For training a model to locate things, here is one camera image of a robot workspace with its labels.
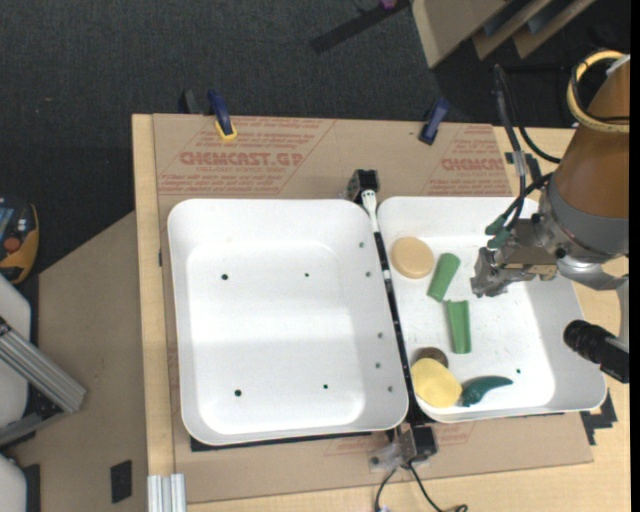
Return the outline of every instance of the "dark floor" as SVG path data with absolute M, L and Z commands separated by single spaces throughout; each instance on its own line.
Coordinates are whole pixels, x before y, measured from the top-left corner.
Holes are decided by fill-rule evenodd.
M 463 43 L 433 70 L 411 10 L 342 42 L 377 0 L 5 0 L 0 11 L 0 194 L 35 204 L 36 272 L 130 212 L 130 116 L 175 112 L 216 88 L 232 114 L 497 124 L 490 69 L 512 71 L 521 122 L 566 127 L 567 69 L 594 46 L 630 51 L 631 0 L 599 0 L 529 58 L 511 42 L 480 61 Z

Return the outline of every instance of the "yellow round object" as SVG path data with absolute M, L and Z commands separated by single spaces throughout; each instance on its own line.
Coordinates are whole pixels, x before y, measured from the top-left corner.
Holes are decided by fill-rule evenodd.
M 462 395 L 462 385 L 439 361 L 424 358 L 411 367 L 413 389 L 432 407 L 451 407 Z
M 391 264 L 403 276 L 420 279 L 433 270 L 435 258 L 429 246 L 422 240 L 405 237 L 393 244 Z

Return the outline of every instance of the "wooden table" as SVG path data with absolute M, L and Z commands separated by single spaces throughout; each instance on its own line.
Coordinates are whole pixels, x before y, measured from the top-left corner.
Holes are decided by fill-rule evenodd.
M 496 129 L 503 151 L 510 151 L 503 130 Z M 561 155 L 572 130 L 531 129 L 531 137 L 548 153 Z M 153 118 L 133 116 L 136 217 L 139 250 L 142 345 L 144 359 L 145 411 L 148 473 L 175 472 L 172 445 L 171 406 L 164 322 L 162 274 L 158 266 L 160 233 L 154 159 Z M 543 172 L 553 169 L 541 162 Z M 516 179 L 512 186 L 515 189 Z M 625 262 L 610 265 L 615 273 L 625 271 Z M 595 293 L 576 286 L 586 318 L 611 332 L 619 326 L 615 294 Z M 618 414 L 614 428 L 597 432 L 593 447 L 595 462 L 580 466 L 554 467 L 511 473 L 486 474 L 427 482 L 436 503 L 467 503 L 479 511 L 581 511 L 630 510 L 629 387 L 607 377 Z M 358 487 L 190 505 L 190 512 L 205 511 L 370 511 L 376 489 Z M 389 485 L 384 502 L 394 512 L 427 510 L 418 487 L 411 483 Z

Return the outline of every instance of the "tan round object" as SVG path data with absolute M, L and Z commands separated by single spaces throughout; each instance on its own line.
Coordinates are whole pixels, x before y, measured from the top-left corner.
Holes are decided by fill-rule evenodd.
M 435 258 L 429 246 L 422 240 L 405 237 L 393 244 L 391 264 L 403 276 L 420 279 L 433 270 Z

